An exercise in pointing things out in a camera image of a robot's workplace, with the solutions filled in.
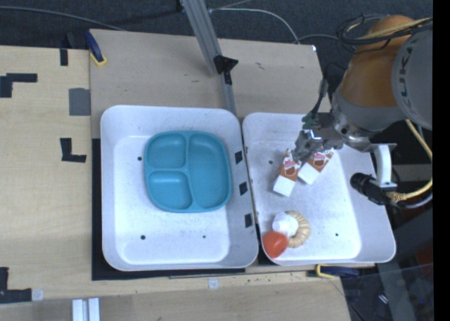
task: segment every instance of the toy tomato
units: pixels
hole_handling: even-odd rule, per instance
[[[269,257],[276,258],[288,248],[288,238],[281,232],[269,231],[263,238],[262,244]]]

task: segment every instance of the black mat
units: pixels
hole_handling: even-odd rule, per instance
[[[92,140],[92,280],[132,280],[146,277],[217,275],[244,273],[244,268],[121,271],[113,268],[102,252],[101,227],[101,142]]]

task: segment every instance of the blue divided plate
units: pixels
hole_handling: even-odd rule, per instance
[[[152,202],[165,211],[204,212],[231,197],[231,168],[224,144],[203,131],[169,131],[147,143],[144,171]]]

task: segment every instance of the wooden board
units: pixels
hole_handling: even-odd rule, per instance
[[[166,291],[100,299],[101,320],[107,321],[349,321],[339,282],[315,281]],[[71,304],[45,301],[0,306],[5,320],[70,320]]]
[[[224,50],[230,51],[234,48],[243,52],[248,45],[253,50],[248,53],[256,53],[259,46],[253,42],[222,42]],[[264,47],[269,50],[270,44]],[[282,50],[290,53],[291,47],[282,47],[277,54]],[[70,89],[91,88],[89,68],[94,66],[89,53],[69,50],[69,64],[61,66],[58,49],[1,46],[0,60],[0,76],[38,75],[37,83],[14,83],[12,98],[0,98],[0,266],[9,267],[8,288],[41,289],[46,300],[207,289],[208,277],[91,281],[91,118],[71,116],[68,95]],[[257,62],[264,67],[265,60],[258,58]],[[310,72],[320,78],[314,60]],[[252,71],[243,67],[240,74],[236,69],[235,77],[255,82],[250,77],[252,72],[263,71],[255,62],[248,62]],[[309,87],[316,93],[312,83]],[[244,98],[245,92],[238,90],[237,86],[235,95],[242,115],[262,107],[255,103],[253,109],[244,109],[244,99],[239,98]],[[61,138],[71,138],[72,153],[86,155],[86,161],[61,161]],[[255,266],[243,275],[218,276],[219,284],[221,288],[239,288],[255,284],[299,285],[315,280],[301,271],[304,268],[277,268],[267,273],[271,269],[258,271]],[[334,296],[342,298],[335,292],[329,295]]]
[[[113,105],[223,107],[219,75],[211,75],[197,39],[91,30],[107,63],[91,64],[92,137]],[[319,96],[319,59],[308,45],[220,39],[231,71],[237,116],[252,112],[306,114]],[[320,111],[329,111],[323,100]]]

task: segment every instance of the small carton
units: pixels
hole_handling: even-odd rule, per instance
[[[289,149],[285,151],[283,163],[275,179],[273,190],[278,194],[290,196],[297,180],[300,162],[296,162]]]
[[[298,172],[298,178],[311,185],[329,163],[332,156],[332,150],[316,152],[311,159],[303,163]]]

